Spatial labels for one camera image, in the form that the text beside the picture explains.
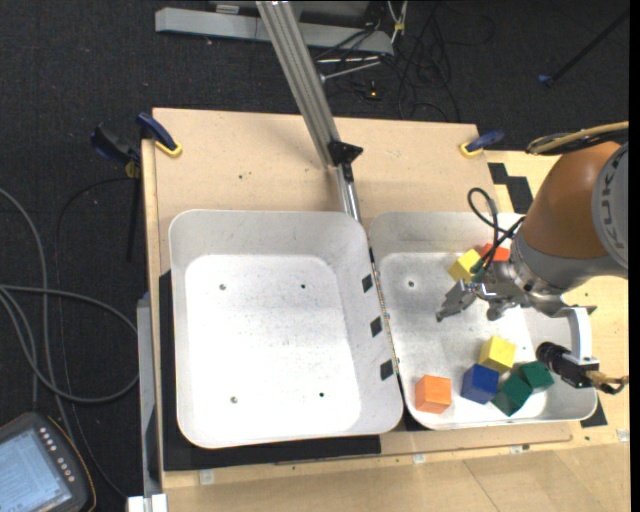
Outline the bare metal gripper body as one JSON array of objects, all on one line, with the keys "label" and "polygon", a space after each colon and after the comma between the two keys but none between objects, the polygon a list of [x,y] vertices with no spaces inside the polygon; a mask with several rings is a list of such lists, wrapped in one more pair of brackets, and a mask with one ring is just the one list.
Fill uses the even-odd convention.
[{"label": "bare metal gripper body", "polygon": [[520,268],[511,262],[492,263],[475,286],[476,296],[488,303],[513,301],[517,307],[532,308],[548,317],[561,316],[568,308],[563,299],[565,289],[536,277],[527,266]]}]

